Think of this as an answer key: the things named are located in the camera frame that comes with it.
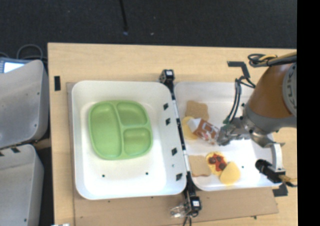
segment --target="cheese slice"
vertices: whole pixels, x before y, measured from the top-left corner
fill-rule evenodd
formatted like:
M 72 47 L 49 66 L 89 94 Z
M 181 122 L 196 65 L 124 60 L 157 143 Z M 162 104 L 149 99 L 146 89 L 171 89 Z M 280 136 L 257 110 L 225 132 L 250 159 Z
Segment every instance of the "cheese slice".
M 229 162 L 220 175 L 220 181 L 225 185 L 233 185 L 241 176 L 240 170 L 236 163 Z
M 182 132 L 183 132 L 183 136 L 185 139 L 189 139 L 189 140 L 196 140 L 198 139 L 198 136 L 196 136 L 195 134 L 193 134 L 190 130 L 190 127 L 188 126 L 188 121 L 193 119 L 192 116 L 186 116 L 182 119 L 181 121 L 181 125 L 182 125 Z

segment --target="black carpet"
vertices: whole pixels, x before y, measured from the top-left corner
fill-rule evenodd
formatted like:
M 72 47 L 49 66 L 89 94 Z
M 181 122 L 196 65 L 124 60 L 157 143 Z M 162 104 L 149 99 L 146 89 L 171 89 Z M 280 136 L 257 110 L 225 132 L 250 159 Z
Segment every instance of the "black carpet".
M 298 0 L 0 0 L 0 52 L 48 42 L 297 48 Z M 53 223 L 51 150 L 40 225 Z

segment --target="food item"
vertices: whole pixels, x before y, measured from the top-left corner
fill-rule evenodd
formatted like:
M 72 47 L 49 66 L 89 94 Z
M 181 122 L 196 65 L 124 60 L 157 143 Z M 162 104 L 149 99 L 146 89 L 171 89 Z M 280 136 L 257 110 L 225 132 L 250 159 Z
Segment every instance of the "food item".
M 196 136 L 195 134 L 193 134 L 190 130 L 190 127 L 188 126 L 188 121 L 193 119 L 192 116 L 186 116 L 185 118 L 182 119 L 181 121 L 181 126 L 182 126 L 182 132 L 183 132 L 183 136 L 186 139 L 190 139 L 190 140 L 196 140 L 198 139 L 198 136 Z
M 208 167 L 206 157 L 202 155 L 190 155 L 189 162 L 191 167 L 191 175 L 193 177 L 210 176 L 211 170 Z
M 208 106 L 205 103 L 189 100 L 186 103 L 185 116 L 193 117 L 194 119 L 209 120 Z
M 210 143 L 215 143 L 215 136 L 217 135 L 219 129 L 208 121 L 205 121 L 202 118 L 194 118 L 190 119 L 187 122 L 187 125 L 194 135 L 205 141 L 209 141 Z
M 206 155 L 206 162 L 214 175 L 220 176 L 227 166 L 227 160 L 221 152 L 213 151 Z
M 230 162 L 226 165 L 220 175 L 220 181 L 225 185 L 233 185 L 240 178 L 240 170 L 236 163 Z

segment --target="white tray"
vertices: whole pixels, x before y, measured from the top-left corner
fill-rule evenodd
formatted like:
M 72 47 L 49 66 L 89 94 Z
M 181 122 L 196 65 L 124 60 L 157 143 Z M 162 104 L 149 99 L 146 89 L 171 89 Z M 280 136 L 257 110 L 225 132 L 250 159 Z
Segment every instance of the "white tray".
M 105 160 L 96 155 L 89 137 L 88 111 L 93 104 L 108 100 L 130 100 L 144 106 L 153 134 L 147 154 L 123 160 Z M 81 81 L 72 88 L 71 103 L 75 186 L 80 195 L 100 200 L 174 195 L 184 190 L 186 167 L 175 109 L 166 86 L 158 82 Z
M 37 226 L 43 189 L 44 168 L 30 144 L 1 150 L 0 225 Z
M 253 91 L 252 88 L 242 87 L 240 105 L 246 103 Z M 187 101 L 192 100 L 205 103 L 208 106 L 209 120 L 214 126 L 220 128 L 230 113 L 235 97 L 235 84 L 231 82 L 180 82 L 175 86 L 176 103 L 181 120 L 186 113 Z M 239 106 L 236 116 L 242 115 L 243 107 Z M 219 191 L 239 188 L 271 187 L 279 183 L 272 183 L 267 177 L 256 169 L 258 159 L 272 162 L 270 148 L 262 148 L 250 139 L 233 140 L 226 146 L 212 145 L 198 138 L 185 139 L 188 155 L 206 156 L 210 152 L 223 153 L 228 162 L 235 162 L 241 172 L 241 177 L 232 186 L 222 184 L 219 178 L 211 176 L 193 177 L 194 184 L 204 191 Z

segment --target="green divided plate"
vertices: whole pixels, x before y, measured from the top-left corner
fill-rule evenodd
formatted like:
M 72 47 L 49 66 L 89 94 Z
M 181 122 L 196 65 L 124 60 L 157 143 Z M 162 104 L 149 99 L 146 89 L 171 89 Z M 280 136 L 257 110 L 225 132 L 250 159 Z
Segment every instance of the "green divided plate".
M 93 149 L 106 160 L 140 157 L 153 145 L 148 113 L 135 101 L 98 102 L 89 110 L 88 124 Z

